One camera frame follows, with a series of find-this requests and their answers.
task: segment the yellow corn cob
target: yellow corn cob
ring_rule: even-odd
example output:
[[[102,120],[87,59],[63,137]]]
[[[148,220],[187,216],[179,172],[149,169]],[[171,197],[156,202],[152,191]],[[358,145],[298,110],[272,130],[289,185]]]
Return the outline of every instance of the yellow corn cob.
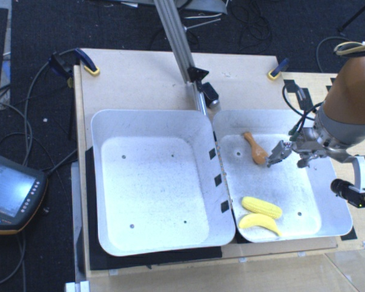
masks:
[[[239,228],[249,228],[253,226],[261,226],[266,229],[269,229],[270,231],[275,232],[278,236],[281,236],[281,232],[279,231],[279,228],[277,227],[276,222],[273,220],[273,218],[260,214],[260,213],[251,213],[245,215],[238,224]]]
[[[243,197],[242,206],[251,212],[265,214],[271,218],[279,218],[282,209],[273,203],[263,201],[254,197]]]

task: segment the banana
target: banana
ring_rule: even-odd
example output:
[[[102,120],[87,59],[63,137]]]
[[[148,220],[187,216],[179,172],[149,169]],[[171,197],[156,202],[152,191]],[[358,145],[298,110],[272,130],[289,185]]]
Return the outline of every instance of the banana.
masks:
[[[238,224],[238,227],[243,229],[253,226],[261,226],[266,229],[269,229],[270,231],[275,232],[278,236],[282,235],[274,219],[265,214],[261,213],[247,214],[239,221]]]
[[[282,209],[279,206],[254,197],[243,197],[242,206],[246,210],[265,214],[271,218],[279,218],[282,215]]]

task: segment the black floor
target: black floor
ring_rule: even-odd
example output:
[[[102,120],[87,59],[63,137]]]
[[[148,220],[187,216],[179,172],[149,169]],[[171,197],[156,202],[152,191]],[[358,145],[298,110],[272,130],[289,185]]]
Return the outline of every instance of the black floor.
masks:
[[[344,40],[365,41],[365,11],[342,33],[338,27],[364,5],[365,0],[232,0],[228,15],[190,30],[188,38],[192,52],[275,55],[278,61],[290,59],[288,71],[336,73],[344,59],[332,50]],[[198,13],[180,11],[184,25],[209,20],[184,19]],[[32,80],[55,51],[75,47],[170,50],[161,27],[152,6],[12,0],[12,105],[24,111]],[[71,54],[64,59],[75,63]],[[76,148],[75,130],[69,125],[73,92],[63,77],[46,70],[31,95],[28,115],[35,142],[29,166],[47,170]],[[23,119],[10,109],[1,111],[0,155],[22,163],[23,133]],[[66,282],[74,281],[70,164],[51,177],[44,208],[48,213],[39,213],[26,228],[24,270],[29,292],[63,291]],[[15,236],[0,237],[0,280],[15,269],[19,255]],[[0,285],[0,291],[22,291],[22,286],[20,268]]]

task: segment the table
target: table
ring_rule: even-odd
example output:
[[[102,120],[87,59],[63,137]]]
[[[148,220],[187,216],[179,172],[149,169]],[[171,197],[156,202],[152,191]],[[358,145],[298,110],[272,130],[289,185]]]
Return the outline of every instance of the table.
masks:
[[[365,280],[352,281],[340,272],[344,256],[365,264],[365,209],[349,207],[357,239],[340,237],[290,240],[274,243],[230,243],[216,260],[93,271],[89,268],[88,213],[86,211],[85,151],[92,147],[90,122],[102,109],[192,110],[190,88],[183,83],[173,53],[134,50],[84,49],[100,68],[97,77],[81,66],[74,68],[77,116],[79,191],[85,269],[76,281],[88,281],[91,291],[330,291],[365,289]],[[308,88],[314,103],[327,94],[335,74],[284,72],[272,82],[266,73],[278,65],[276,57],[260,55],[193,54],[197,67],[209,70],[209,81],[220,95],[221,109],[287,109],[281,90],[294,80]],[[297,106],[295,96],[289,96]],[[216,111],[209,111],[210,119]],[[350,153],[365,154],[365,141]],[[339,178],[352,181],[352,166],[333,162]]]

